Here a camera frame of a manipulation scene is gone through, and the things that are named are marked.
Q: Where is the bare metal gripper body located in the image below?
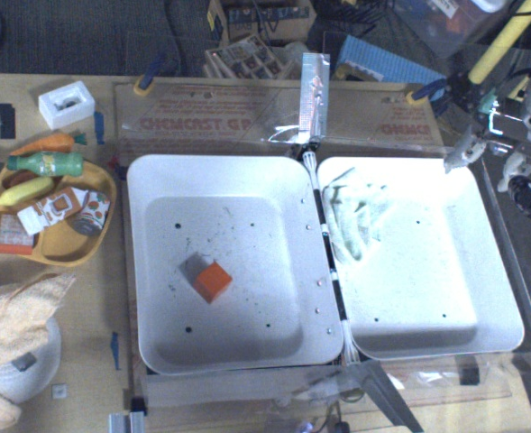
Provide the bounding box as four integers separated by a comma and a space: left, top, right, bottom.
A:
484, 105, 531, 152

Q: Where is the blue ribbed sheet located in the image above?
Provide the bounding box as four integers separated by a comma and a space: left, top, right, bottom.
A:
335, 33, 447, 93

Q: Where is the white plastic tray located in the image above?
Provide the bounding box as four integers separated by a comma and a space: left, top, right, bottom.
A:
125, 152, 345, 375
316, 155, 526, 362

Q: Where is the pale green cloth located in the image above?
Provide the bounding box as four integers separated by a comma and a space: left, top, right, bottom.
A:
320, 166, 393, 263

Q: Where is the thin black and white rod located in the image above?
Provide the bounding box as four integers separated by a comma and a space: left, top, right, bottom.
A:
301, 150, 362, 365

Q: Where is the brown cardboard box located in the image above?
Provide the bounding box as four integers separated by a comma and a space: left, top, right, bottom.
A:
206, 0, 318, 48

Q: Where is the brown cardboard board red print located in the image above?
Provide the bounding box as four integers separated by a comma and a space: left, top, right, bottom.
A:
113, 81, 515, 417

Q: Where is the orange cube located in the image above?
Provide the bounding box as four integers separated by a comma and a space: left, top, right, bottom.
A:
193, 260, 233, 305

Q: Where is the small printed can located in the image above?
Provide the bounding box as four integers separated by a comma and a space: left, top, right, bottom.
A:
68, 189, 112, 237

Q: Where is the white foam box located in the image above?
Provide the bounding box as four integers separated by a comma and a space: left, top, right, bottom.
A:
37, 79, 96, 132

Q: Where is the orange divided plate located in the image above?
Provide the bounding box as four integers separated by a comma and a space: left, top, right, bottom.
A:
0, 157, 118, 268

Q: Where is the orange carrot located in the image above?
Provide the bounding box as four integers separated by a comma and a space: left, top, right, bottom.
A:
8, 132, 88, 158

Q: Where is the white and orange carton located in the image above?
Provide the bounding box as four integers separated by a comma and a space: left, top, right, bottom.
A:
16, 186, 90, 236

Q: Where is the green bottle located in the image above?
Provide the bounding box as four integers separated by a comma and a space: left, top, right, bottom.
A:
5, 151, 85, 178

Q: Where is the yellow banana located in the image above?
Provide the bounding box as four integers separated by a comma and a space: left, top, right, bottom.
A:
0, 175, 57, 212

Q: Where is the brown sausage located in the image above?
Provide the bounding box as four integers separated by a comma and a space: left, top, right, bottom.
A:
2, 169, 37, 189

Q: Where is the orange and white packet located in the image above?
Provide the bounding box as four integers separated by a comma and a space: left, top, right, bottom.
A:
0, 213, 37, 257

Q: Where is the pale yellow towel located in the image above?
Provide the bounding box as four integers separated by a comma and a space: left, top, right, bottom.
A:
0, 272, 78, 433

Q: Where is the white bowl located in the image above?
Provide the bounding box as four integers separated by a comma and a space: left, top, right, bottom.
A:
0, 315, 63, 405

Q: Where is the black cylinder on white bracket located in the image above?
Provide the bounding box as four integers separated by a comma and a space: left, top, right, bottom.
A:
497, 150, 531, 223

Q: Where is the black block with thin wires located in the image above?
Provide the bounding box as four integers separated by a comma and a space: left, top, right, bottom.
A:
292, 136, 324, 158

